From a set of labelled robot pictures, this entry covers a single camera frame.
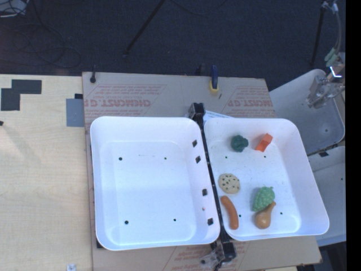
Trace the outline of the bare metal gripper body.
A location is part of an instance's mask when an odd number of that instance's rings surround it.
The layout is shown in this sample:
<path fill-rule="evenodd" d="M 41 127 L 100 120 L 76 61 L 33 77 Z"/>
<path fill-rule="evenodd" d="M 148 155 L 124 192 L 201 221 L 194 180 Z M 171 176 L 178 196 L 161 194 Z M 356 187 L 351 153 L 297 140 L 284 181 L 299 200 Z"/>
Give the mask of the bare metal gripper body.
<path fill-rule="evenodd" d="M 328 60 L 329 80 L 342 80 L 345 77 L 345 63 L 341 53 L 332 54 Z"/>

